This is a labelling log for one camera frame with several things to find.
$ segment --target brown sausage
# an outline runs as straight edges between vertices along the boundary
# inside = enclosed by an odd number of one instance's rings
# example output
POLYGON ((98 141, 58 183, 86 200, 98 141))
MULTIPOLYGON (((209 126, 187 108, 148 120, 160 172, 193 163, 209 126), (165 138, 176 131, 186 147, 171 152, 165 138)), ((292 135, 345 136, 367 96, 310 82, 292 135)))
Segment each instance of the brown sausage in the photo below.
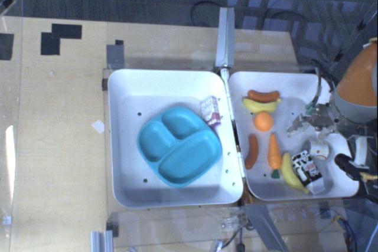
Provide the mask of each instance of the brown sausage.
POLYGON ((255 135, 250 135, 248 137, 248 140, 249 140, 249 151, 248 151, 248 155, 246 159, 244 160, 244 165, 246 169, 251 169, 256 163, 256 160, 258 159, 259 143, 255 135))
POLYGON ((247 95, 251 100, 261 103, 273 102, 279 98, 279 92, 276 90, 270 93, 260 93, 256 90, 249 90, 247 95))

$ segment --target white plastic tray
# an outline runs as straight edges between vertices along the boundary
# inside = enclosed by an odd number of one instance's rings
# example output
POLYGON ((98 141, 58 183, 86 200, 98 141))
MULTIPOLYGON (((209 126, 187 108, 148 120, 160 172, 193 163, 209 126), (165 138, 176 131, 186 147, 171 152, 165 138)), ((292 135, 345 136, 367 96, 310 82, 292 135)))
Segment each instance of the white plastic tray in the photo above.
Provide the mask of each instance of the white plastic tray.
POLYGON ((223 81, 207 71, 118 70, 108 82, 113 191, 129 208, 229 204, 243 191, 237 150, 223 81), (137 135, 150 119, 173 106, 200 114, 200 103, 218 99, 216 133, 222 156, 203 176, 182 188, 165 184, 137 149, 137 135))
MULTIPOLYGON (((319 195, 305 194, 302 191, 287 186, 282 175, 279 179, 271 178, 271 168, 268 166, 268 142, 271 132, 275 133, 281 154, 289 152, 291 155, 301 151, 302 144, 307 139, 316 139, 317 133, 313 127, 305 132, 287 137, 286 129, 300 114, 305 113, 305 105, 314 97, 317 89, 317 76, 313 74, 261 73, 237 72, 230 77, 230 91, 234 108, 240 148, 245 158, 248 150, 248 136, 256 134, 259 142, 259 156, 251 170, 246 171, 250 191, 265 201, 319 199, 350 197, 357 193, 359 183, 352 181, 335 163, 334 157, 338 153, 350 156, 346 140, 339 134, 329 135, 326 142, 330 146, 330 156, 325 161, 315 160, 324 177, 326 190, 319 195), (260 132, 253 125, 253 115, 242 104, 248 90, 269 92, 277 90, 282 101, 272 113, 274 126, 268 132, 260 132)), ((322 81, 322 92, 319 103, 326 103, 330 99, 329 86, 322 81)))

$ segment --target toy orange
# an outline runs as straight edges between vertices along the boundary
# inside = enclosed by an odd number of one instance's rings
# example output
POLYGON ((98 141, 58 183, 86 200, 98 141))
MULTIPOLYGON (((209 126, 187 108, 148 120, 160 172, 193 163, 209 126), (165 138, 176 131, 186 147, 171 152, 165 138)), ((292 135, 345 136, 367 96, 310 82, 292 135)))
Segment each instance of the toy orange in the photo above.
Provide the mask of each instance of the toy orange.
POLYGON ((273 118, 268 112, 260 112, 255 116, 253 124, 257 130, 266 132, 273 126, 273 118))

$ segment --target white paper piece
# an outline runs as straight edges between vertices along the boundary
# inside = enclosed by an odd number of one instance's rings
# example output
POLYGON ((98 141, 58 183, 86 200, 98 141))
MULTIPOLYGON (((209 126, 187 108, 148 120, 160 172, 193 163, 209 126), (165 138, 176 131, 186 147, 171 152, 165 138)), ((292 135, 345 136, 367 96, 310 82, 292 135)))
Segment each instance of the white paper piece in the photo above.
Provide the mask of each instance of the white paper piece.
POLYGON ((96 132, 98 133, 103 133, 105 131, 105 124, 100 120, 95 121, 94 124, 92 124, 92 127, 96 129, 96 132))

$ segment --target yellow banana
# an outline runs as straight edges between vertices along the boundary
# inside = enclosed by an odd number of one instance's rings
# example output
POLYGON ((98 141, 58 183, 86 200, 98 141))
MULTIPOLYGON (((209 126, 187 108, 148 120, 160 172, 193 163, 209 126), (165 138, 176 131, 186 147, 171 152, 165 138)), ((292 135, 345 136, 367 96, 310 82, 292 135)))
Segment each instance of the yellow banana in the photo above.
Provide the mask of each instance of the yellow banana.
POLYGON ((272 113, 276 110, 277 104, 281 102, 281 99, 277 99, 269 103, 260 103, 248 98, 243 99, 244 106, 252 113, 268 112, 272 113))
POLYGON ((281 172, 286 183, 288 183, 291 188, 302 190, 306 194, 308 193, 309 190, 302 185, 301 181, 293 171, 291 158, 288 153, 285 153, 282 157, 281 172))

